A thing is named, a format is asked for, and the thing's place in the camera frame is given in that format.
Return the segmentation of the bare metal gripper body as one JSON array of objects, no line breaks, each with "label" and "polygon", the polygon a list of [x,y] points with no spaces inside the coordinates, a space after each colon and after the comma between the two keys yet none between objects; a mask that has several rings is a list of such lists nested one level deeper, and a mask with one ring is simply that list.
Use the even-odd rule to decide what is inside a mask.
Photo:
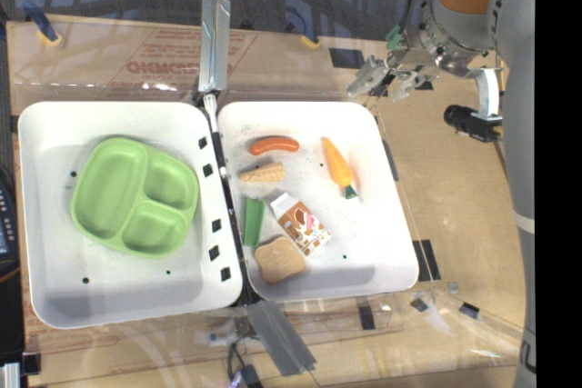
[{"label": "bare metal gripper body", "polygon": [[391,51],[387,66],[398,72],[414,71],[434,79],[443,70],[464,78],[470,64],[486,51],[486,16],[451,10],[440,0],[424,9],[423,22],[410,45]]}]

